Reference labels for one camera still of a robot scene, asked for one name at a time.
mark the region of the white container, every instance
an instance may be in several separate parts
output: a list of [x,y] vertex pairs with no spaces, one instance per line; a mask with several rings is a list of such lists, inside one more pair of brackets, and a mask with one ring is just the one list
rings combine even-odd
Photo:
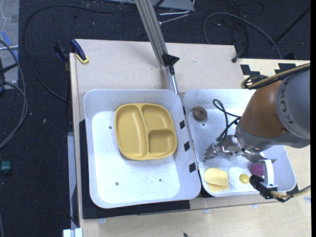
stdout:
[[[212,142],[222,133],[226,127],[225,116],[222,111],[213,104],[213,99],[218,99],[224,105],[227,112],[241,116],[245,110],[253,90],[245,89],[193,89],[187,91],[183,96],[183,103],[187,113],[188,124],[192,139],[194,141],[194,150],[198,162],[198,170],[201,175],[201,182],[204,189],[214,197],[228,197],[245,194],[259,193],[250,186],[245,188],[235,188],[231,183],[229,190],[212,192],[208,183],[204,180],[204,173],[208,168],[219,168],[226,172],[231,167],[240,167],[250,170],[251,162],[241,154],[219,154],[215,158],[203,162],[203,155]],[[207,119],[197,121],[193,117],[193,108],[203,107],[207,111]],[[228,116],[228,123],[235,117]],[[236,126],[229,128],[228,134],[235,133]],[[288,159],[284,146],[273,146],[264,152],[263,157],[276,159],[273,163],[274,181],[278,192],[290,191],[296,185],[296,178]]]
[[[159,104],[170,112],[178,141],[173,155],[142,161],[129,160],[121,155],[115,136],[114,117],[116,109],[128,103]],[[188,200],[200,193],[196,158],[182,102],[177,94],[162,89],[95,89],[86,93],[83,105],[90,196],[98,207]]]

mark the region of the black clip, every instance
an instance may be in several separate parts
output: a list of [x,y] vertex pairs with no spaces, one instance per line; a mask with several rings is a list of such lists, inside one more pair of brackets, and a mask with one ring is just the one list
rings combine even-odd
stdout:
[[169,67],[170,74],[174,75],[173,65],[179,60],[179,57],[172,56],[170,54],[164,54],[162,56],[163,63],[166,67]]
[[249,179],[249,183],[255,188],[257,191],[260,192],[260,195],[263,196],[265,199],[272,199],[274,198],[271,195],[271,191],[277,191],[276,186],[272,186],[270,188],[265,187],[262,185],[264,179],[261,176],[252,175]]
[[54,50],[55,54],[62,62],[66,64],[69,61],[69,54],[67,53],[66,49],[64,48],[60,40],[56,42]]

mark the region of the wooden table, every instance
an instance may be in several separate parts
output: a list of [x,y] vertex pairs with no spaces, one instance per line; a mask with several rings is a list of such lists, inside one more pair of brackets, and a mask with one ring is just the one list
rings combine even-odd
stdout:
[[[84,237],[204,237],[204,236],[302,236],[312,235],[311,203],[299,196],[286,203],[265,200],[260,195],[234,197],[197,197],[190,201],[191,209],[147,215],[83,219],[81,195],[79,122],[84,119],[83,97],[89,90],[106,89],[166,89],[165,71],[158,67],[149,42],[78,39],[89,57],[82,64],[70,54],[73,102],[73,126],[77,174],[79,226]],[[279,63],[297,66],[309,61],[239,59],[234,46],[167,43],[168,52],[180,57],[175,65],[180,96],[197,88],[240,88],[245,78],[240,65],[251,71],[274,74]],[[303,149],[286,147],[299,189],[311,183],[310,146]]]

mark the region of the black carpet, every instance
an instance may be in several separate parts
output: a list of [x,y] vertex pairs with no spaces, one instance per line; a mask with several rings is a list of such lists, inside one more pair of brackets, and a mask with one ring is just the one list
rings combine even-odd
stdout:
[[[230,13],[264,31],[276,41],[279,53],[262,32],[223,14],[210,16],[205,25],[210,44],[233,44],[244,58],[310,60],[310,5],[311,0],[196,0],[194,13],[162,24],[161,28],[166,42],[207,43],[203,33],[206,17]],[[156,11],[170,12],[161,8]],[[175,16],[158,19],[165,21]],[[93,0],[20,0],[19,61],[29,110],[21,129],[0,150],[0,160],[9,160],[12,165],[10,175],[0,175],[0,213],[6,237],[59,237],[63,229],[70,228],[58,183],[62,152],[60,187],[68,208],[67,145],[62,146],[72,129],[71,105],[65,101],[69,73],[55,55],[54,45],[60,40],[68,52],[72,51],[71,39],[148,41],[134,5]],[[42,85],[34,71],[58,97]],[[23,98],[17,90],[6,90],[0,95],[0,103],[2,141],[18,123]]]

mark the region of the metal pole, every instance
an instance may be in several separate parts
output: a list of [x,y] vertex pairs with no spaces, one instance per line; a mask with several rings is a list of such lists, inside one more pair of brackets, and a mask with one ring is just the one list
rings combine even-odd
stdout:
[[160,67],[166,69],[169,87],[172,91],[178,94],[178,86],[175,75],[171,72],[170,67],[165,65],[162,58],[163,55],[168,54],[168,50],[151,0],[135,0],[135,3],[154,50],[156,59]]

